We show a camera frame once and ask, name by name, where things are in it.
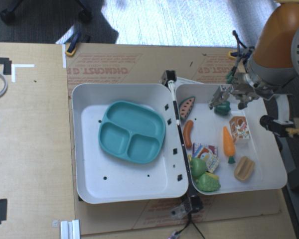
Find white plastic tray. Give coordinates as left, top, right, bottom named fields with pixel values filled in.
left=71, top=83, right=189, bottom=205
left=175, top=83, right=288, bottom=196

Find orange sausage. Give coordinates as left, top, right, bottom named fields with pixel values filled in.
left=183, top=119, right=194, bottom=149

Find dark green pepper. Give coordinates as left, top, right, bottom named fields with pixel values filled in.
left=213, top=100, right=232, bottom=117

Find brown cardboard board red print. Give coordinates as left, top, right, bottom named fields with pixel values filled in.
left=65, top=43, right=283, bottom=236

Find orange carrot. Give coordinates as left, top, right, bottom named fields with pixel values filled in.
left=222, top=125, right=236, bottom=165

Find teal divided plate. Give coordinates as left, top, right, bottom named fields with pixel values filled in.
left=98, top=100, right=166, bottom=165

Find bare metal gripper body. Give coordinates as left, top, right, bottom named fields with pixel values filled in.
left=230, top=73, right=265, bottom=101

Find watermelon slice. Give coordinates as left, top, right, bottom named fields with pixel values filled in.
left=178, top=96, right=196, bottom=120

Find thin black and white rod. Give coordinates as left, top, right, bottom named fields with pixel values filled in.
left=168, top=80, right=193, bottom=197

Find light green apple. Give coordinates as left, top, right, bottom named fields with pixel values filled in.
left=189, top=157, right=208, bottom=178

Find yellow flat piece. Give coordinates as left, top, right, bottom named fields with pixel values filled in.
left=205, top=171, right=220, bottom=181

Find orange and white carton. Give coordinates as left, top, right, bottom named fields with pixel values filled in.
left=229, top=116, right=251, bottom=145

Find colourful printed packet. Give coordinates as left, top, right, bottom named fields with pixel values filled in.
left=191, top=142, right=221, bottom=174

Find black cylinder on white bracket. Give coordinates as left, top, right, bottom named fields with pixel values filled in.
left=259, top=93, right=296, bottom=137

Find light green grapes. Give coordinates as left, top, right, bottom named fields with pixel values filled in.
left=195, top=173, right=221, bottom=193

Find black block with thin wires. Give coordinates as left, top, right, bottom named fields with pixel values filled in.
left=180, top=194, right=204, bottom=214
left=161, top=70, right=177, bottom=86

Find tan bread bun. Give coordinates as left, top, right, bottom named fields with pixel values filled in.
left=233, top=155, right=256, bottom=182

